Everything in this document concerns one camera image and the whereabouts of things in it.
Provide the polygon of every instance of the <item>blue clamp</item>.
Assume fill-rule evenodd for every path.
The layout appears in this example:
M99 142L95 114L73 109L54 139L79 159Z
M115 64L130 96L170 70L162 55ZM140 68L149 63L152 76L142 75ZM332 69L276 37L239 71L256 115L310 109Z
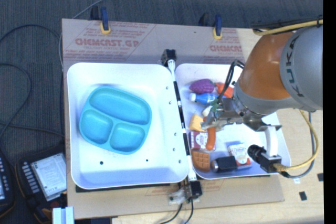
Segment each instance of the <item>blue clamp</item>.
M213 35L215 39L222 38L222 17L220 14L216 14L214 23Z
M107 16L107 10L105 7L100 8L101 13L101 23L100 23L100 30L103 34L107 35L111 33L111 28L109 26L109 19Z

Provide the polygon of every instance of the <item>dark fabric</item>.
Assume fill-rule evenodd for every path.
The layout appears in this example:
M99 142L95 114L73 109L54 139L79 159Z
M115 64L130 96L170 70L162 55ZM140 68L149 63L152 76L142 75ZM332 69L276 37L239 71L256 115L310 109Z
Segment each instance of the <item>dark fabric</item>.
M60 34L62 18L73 18L96 1L0 0L0 37L25 24L42 25ZM221 14L223 27L239 28L323 15L323 0L105 0L98 5L106 6L109 19L116 21L197 25L207 12L210 24L216 14ZM87 10L78 18L88 19L89 15ZM58 38L42 27L20 28L0 41L0 62L18 65L32 80L29 98L13 123L61 133ZM28 80L19 69L0 65L1 122L11 118L28 89ZM15 163L20 157L54 146L61 139L44 131L9 127L0 142L9 161ZM16 206L0 223L37 223L17 187Z

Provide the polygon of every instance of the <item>bottle cap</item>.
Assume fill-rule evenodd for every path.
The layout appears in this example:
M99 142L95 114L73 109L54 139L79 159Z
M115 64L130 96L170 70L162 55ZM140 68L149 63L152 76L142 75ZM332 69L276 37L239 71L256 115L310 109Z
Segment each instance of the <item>bottle cap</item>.
M189 100L195 102L196 101L196 93L189 94Z

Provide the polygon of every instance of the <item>black electronic device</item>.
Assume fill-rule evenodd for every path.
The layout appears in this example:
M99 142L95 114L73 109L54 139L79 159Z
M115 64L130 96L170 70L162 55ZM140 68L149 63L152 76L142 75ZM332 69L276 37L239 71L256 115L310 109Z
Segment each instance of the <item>black electronic device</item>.
M12 177L9 163L0 151L0 218L11 211L15 205Z
M15 174L29 210L39 223L51 223L52 209L66 206L64 144L19 159Z

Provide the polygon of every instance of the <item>blue bottle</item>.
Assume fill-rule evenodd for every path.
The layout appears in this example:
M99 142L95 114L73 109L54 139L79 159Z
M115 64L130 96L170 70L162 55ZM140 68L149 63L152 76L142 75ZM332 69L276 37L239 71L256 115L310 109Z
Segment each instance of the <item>blue bottle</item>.
M208 105L212 101L214 101L218 97L218 94L213 93L202 93L202 94L196 94L196 93L190 93L189 100L200 103L203 105Z

